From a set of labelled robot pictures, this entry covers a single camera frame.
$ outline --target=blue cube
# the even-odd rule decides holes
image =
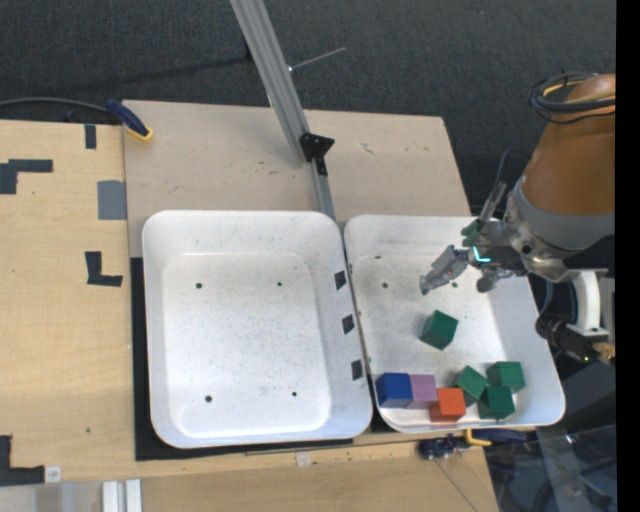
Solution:
[[[376,380],[376,392],[380,407],[402,409],[413,401],[408,373],[383,373]]]

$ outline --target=empty white tray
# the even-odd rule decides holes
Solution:
[[[151,420],[179,448],[345,439],[372,414],[336,223],[163,211],[143,234]]]
[[[528,280],[500,280],[483,294],[476,291],[480,271],[468,267],[455,283],[426,296],[420,291],[419,276],[448,245],[461,248],[460,230],[472,220],[363,215],[347,223],[345,247],[372,378],[427,373],[435,375],[438,387],[448,387],[466,365],[484,374],[496,361],[519,361],[526,387],[514,395],[516,412],[500,425],[553,424],[564,413],[564,393],[547,342],[535,330],[538,313]],[[442,351],[419,339],[436,309],[458,320],[453,341]],[[431,422],[426,409],[379,411],[406,433],[496,426],[479,417],[476,404],[454,424]]]

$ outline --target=orange block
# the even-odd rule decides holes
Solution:
[[[438,388],[438,401],[429,407],[435,423],[455,423],[467,413],[464,391],[461,388]]]

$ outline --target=green cube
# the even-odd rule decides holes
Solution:
[[[480,400],[482,393],[489,385],[489,381],[484,375],[471,368],[471,366],[465,366],[464,370],[456,377],[453,385],[464,391],[464,401],[467,407],[469,407]]]
[[[516,411],[511,389],[504,386],[487,386],[478,402],[480,418],[501,420]]]
[[[453,341],[457,326],[458,321],[455,318],[436,310],[424,323],[420,340],[444,350]]]
[[[492,386],[506,386],[513,393],[525,386],[522,365],[517,361],[498,361],[487,370],[487,378]]]

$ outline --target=blue clamp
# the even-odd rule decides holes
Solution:
[[[127,126],[127,131],[143,142],[153,136],[153,130],[146,126],[131,110],[115,100],[107,101],[107,112],[117,117]]]

